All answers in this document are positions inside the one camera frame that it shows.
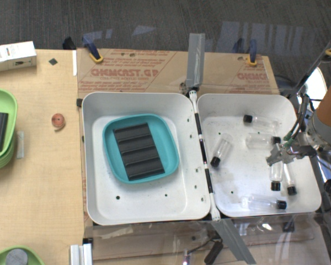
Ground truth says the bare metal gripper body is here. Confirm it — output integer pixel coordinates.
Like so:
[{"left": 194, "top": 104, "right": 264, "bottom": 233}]
[{"left": 288, "top": 132, "right": 331, "bottom": 160}]

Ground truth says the clear bottle with black cap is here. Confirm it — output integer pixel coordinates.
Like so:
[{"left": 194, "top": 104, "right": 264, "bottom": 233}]
[
  {"left": 243, "top": 114, "right": 279, "bottom": 130},
  {"left": 269, "top": 160, "right": 284, "bottom": 192},
  {"left": 210, "top": 133, "right": 234, "bottom": 168},
  {"left": 240, "top": 194, "right": 287, "bottom": 211},
  {"left": 245, "top": 133, "right": 281, "bottom": 150},
  {"left": 282, "top": 163, "right": 298, "bottom": 196}
]

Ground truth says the white plastic tray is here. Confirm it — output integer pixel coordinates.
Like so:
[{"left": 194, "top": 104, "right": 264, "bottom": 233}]
[
  {"left": 81, "top": 92, "right": 212, "bottom": 226},
  {"left": 196, "top": 93, "right": 322, "bottom": 218}
]

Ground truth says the thin black and white rod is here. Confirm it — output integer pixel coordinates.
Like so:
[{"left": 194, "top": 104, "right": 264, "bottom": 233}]
[{"left": 188, "top": 89, "right": 221, "bottom": 222}]

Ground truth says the brown cardboard board red print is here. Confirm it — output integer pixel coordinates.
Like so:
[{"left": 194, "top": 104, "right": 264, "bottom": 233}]
[{"left": 76, "top": 47, "right": 317, "bottom": 261}]

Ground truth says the teal plate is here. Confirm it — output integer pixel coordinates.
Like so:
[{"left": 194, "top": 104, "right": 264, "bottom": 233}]
[{"left": 102, "top": 113, "right": 180, "bottom": 184}]

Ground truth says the green plate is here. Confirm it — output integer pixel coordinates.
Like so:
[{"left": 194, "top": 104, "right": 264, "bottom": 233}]
[
  {"left": 0, "top": 86, "right": 19, "bottom": 172},
  {"left": 0, "top": 246, "right": 46, "bottom": 265}
]

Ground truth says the grey round lid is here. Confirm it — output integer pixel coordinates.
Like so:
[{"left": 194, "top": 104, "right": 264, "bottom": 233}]
[{"left": 5, "top": 248, "right": 29, "bottom": 265}]

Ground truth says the white carton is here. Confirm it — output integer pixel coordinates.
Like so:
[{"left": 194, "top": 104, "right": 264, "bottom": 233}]
[{"left": 0, "top": 40, "right": 38, "bottom": 73}]

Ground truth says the black block with thin wires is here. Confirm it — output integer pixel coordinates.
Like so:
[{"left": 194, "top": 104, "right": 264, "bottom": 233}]
[{"left": 204, "top": 240, "right": 224, "bottom": 264}]

